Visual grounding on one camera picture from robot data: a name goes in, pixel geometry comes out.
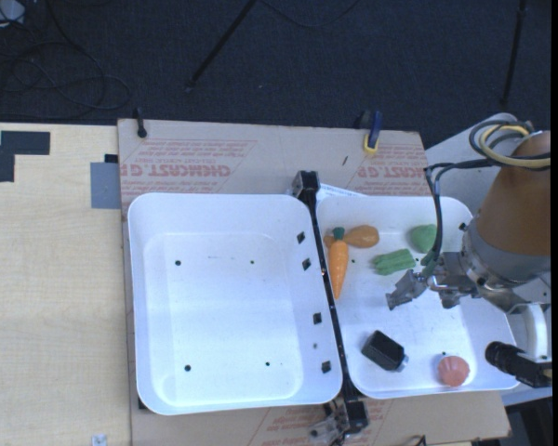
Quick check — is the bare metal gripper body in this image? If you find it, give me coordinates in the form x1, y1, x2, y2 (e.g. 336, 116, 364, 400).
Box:
426, 242, 511, 307

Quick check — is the green ribbed toy vegetable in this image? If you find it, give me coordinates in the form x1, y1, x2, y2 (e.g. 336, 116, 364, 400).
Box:
371, 248, 417, 277

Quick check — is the white plastic tray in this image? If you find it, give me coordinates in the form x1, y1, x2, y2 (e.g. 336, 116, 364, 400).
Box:
126, 191, 344, 417
314, 194, 523, 400

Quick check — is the green rounded toy vegetable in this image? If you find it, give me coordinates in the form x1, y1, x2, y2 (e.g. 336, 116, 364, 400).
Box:
409, 223, 439, 255

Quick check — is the small black box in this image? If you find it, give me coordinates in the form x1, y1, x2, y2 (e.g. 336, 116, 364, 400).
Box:
360, 329, 409, 373

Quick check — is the orange toy carrot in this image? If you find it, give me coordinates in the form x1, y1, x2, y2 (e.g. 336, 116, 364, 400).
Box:
328, 227, 351, 301

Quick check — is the thin black rod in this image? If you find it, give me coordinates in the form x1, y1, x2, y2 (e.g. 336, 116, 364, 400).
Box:
300, 187, 360, 404

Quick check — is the white paper slip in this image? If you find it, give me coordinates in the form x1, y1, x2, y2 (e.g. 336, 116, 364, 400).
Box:
317, 182, 369, 200

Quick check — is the brown cardboard board red print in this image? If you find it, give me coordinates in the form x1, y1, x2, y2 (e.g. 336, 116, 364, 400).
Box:
116, 118, 513, 446

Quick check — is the black cylinder on white bracket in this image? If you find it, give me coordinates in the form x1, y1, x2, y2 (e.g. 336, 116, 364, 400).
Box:
484, 301, 552, 388

